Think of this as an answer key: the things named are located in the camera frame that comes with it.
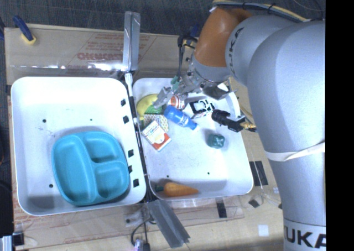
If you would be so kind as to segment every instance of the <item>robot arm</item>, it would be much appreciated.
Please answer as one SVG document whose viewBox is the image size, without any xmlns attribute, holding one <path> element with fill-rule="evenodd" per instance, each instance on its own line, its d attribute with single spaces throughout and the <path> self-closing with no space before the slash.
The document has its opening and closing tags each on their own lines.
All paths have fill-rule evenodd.
<svg viewBox="0 0 354 251">
<path fill-rule="evenodd" d="M 230 76 L 245 85 L 282 201 L 284 250 L 326 250 L 325 22 L 282 17 L 215 5 L 187 74 L 162 92 L 223 98 L 217 85 Z"/>
</svg>

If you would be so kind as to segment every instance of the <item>blue bottle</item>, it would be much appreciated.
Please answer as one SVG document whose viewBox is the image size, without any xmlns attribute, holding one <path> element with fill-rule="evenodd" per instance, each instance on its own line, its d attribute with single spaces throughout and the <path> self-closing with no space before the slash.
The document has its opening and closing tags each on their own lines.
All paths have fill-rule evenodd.
<svg viewBox="0 0 354 251">
<path fill-rule="evenodd" d="M 192 130 L 198 130 L 199 126 L 187 114 L 179 111 L 174 106 L 167 106 L 164 116 L 181 127 L 189 127 Z"/>
</svg>

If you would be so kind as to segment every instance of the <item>blue plate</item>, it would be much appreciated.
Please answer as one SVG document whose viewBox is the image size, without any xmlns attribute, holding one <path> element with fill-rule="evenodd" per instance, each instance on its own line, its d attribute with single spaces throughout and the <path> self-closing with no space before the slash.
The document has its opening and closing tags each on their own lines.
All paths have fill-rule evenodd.
<svg viewBox="0 0 354 251">
<path fill-rule="evenodd" d="M 128 189 L 130 178 L 124 152 L 106 132 L 66 135 L 55 142 L 51 158 L 59 191 L 73 205 L 106 202 Z"/>
</svg>

